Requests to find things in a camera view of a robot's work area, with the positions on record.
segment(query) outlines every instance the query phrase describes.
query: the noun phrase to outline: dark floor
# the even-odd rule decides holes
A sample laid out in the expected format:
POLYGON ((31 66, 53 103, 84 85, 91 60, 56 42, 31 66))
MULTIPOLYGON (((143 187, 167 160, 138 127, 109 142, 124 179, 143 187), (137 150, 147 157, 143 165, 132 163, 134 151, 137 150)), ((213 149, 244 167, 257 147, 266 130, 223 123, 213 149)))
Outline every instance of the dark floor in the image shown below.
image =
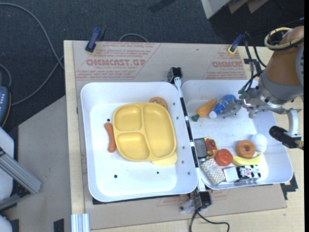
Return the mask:
MULTIPOLYGON (((269 0, 253 14, 247 5, 234 14, 226 6, 211 19, 201 0, 0 0, 0 64, 12 75, 7 131, 65 95, 64 71, 58 67, 38 93, 19 103, 57 63, 38 21, 22 8, 44 26, 59 58, 64 40, 89 40, 94 27, 106 30, 105 41, 136 33, 162 43, 230 44, 248 31, 260 46, 270 29, 304 24, 299 20, 304 17, 304 0, 269 0)), ((125 40, 142 41, 133 36, 125 40)), ((6 72, 0 71, 2 85, 8 85, 6 72)))

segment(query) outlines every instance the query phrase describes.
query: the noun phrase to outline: gray floor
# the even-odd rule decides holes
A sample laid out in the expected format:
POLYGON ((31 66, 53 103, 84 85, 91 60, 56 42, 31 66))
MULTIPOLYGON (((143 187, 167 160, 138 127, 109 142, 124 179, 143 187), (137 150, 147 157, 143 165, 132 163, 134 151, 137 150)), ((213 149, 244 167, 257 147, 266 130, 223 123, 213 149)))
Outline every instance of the gray floor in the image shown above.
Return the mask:
POLYGON ((54 222, 61 219, 68 232, 71 212, 65 97, 18 129, 18 162, 42 182, 42 187, 40 193, 24 197, 1 214, 10 221, 18 219, 19 232, 53 232, 54 222))

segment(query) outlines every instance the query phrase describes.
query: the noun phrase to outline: blue tool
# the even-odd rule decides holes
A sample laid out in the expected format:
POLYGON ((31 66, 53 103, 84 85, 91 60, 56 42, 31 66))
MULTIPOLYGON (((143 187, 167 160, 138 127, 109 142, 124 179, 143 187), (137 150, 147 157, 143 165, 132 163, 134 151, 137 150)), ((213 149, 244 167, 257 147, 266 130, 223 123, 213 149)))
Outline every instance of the blue tool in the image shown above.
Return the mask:
POLYGON ((95 28, 92 31, 92 37, 91 40, 88 42, 85 50, 88 52, 93 52, 96 47, 96 41, 98 40, 99 36, 101 34, 101 29, 95 28))

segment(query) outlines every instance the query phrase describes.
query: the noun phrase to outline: white ball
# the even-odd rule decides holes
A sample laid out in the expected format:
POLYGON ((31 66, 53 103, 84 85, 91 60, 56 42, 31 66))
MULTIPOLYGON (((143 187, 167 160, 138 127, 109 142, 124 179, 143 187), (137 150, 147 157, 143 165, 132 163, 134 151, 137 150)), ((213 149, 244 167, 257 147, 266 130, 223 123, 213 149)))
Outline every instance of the white ball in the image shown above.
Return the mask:
POLYGON ((255 134, 251 136, 250 141, 254 143, 257 152, 264 153, 267 148, 267 139, 263 134, 255 134))

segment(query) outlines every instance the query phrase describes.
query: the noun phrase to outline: brown donut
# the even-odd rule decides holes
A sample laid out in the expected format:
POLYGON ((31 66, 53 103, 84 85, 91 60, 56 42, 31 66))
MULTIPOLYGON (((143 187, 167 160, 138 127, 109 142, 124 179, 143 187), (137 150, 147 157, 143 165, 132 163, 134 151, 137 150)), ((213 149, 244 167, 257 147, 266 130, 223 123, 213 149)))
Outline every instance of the brown donut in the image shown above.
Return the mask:
POLYGON ((149 102, 158 103, 158 104, 164 106, 167 110, 169 109, 169 108, 168 108, 168 104, 167 104, 166 101, 165 101, 163 98, 161 98, 161 97, 152 97, 152 98, 150 99, 149 102))
POLYGON ((255 145, 249 140, 241 140, 236 145, 236 154, 240 157, 250 159, 255 154, 255 145))

